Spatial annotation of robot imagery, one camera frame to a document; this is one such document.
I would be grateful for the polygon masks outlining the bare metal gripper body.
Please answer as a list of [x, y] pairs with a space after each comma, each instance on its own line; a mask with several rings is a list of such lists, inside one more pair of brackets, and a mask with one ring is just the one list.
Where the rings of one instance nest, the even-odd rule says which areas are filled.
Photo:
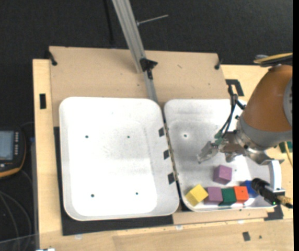
[[238, 152], [257, 164], [269, 164], [266, 148], [258, 146], [248, 136], [240, 132], [228, 132], [218, 147], [222, 153]]

